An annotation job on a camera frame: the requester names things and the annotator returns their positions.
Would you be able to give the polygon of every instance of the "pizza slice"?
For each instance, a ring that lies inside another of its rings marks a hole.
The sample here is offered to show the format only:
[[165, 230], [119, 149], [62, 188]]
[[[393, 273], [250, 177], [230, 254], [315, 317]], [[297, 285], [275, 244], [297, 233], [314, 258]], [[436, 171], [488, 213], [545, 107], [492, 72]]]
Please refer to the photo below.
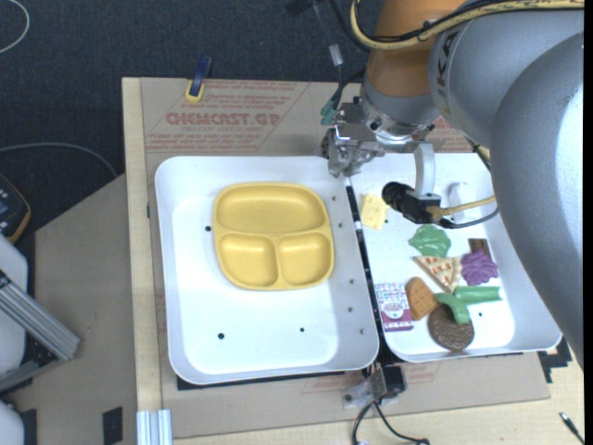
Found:
[[448, 293], [453, 293], [461, 278], [460, 257], [418, 256], [414, 260]]

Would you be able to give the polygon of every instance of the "gray carpet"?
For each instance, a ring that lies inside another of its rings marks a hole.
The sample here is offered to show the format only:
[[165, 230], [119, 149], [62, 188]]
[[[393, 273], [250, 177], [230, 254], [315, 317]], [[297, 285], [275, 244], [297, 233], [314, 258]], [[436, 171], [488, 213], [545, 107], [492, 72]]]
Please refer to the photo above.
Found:
[[[313, 11], [289, 11], [298, 0], [18, 0], [31, 27], [0, 53], [0, 149], [59, 142], [85, 146], [122, 173], [120, 80], [125, 76], [189, 78], [202, 53], [212, 77], [335, 81], [327, 43]], [[379, 0], [366, 0], [372, 29]], [[351, 0], [336, 0], [347, 16]], [[346, 73], [366, 53], [341, 32], [320, 4], [330, 38], [341, 45]], [[0, 50], [25, 24], [0, 0]], [[29, 200], [29, 231], [112, 179], [98, 159], [64, 147], [0, 153], [0, 172]]]

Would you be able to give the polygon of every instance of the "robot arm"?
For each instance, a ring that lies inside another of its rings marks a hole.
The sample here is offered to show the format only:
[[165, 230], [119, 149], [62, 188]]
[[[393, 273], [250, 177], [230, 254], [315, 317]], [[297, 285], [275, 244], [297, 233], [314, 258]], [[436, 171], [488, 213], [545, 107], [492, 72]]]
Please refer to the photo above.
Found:
[[[418, 150], [438, 115], [488, 148], [511, 241], [584, 367], [584, 0], [385, 0], [374, 37], [359, 1], [353, 28], [372, 52], [360, 100], [328, 132], [329, 171]], [[389, 204], [428, 223], [422, 195], [400, 189]]]

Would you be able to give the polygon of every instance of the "black pen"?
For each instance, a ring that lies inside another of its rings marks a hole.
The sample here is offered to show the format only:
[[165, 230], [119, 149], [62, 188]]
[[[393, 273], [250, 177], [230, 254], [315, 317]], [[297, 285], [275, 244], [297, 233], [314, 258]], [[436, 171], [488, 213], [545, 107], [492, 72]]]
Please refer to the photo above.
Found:
[[562, 419], [562, 421], [564, 421], [564, 423], [566, 424], [566, 426], [568, 428], [570, 428], [571, 432], [574, 433], [574, 435], [581, 440], [581, 443], [585, 443], [585, 441], [583, 440], [583, 438], [581, 437], [581, 434], [578, 433], [578, 430], [576, 429], [576, 427], [573, 424], [573, 421], [571, 419], [568, 418], [568, 415], [566, 415], [566, 413], [564, 412], [560, 412], [560, 417]]

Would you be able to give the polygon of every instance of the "yellow sponge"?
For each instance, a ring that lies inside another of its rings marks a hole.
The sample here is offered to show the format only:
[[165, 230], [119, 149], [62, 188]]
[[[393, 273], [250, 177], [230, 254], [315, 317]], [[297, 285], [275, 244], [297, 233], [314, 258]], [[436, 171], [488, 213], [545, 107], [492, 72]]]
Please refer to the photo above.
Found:
[[385, 204], [382, 198], [373, 195], [365, 195], [360, 210], [360, 221], [365, 226], [381, 231], [385, 224], [385, 218], [389, 211], [389, 205]]

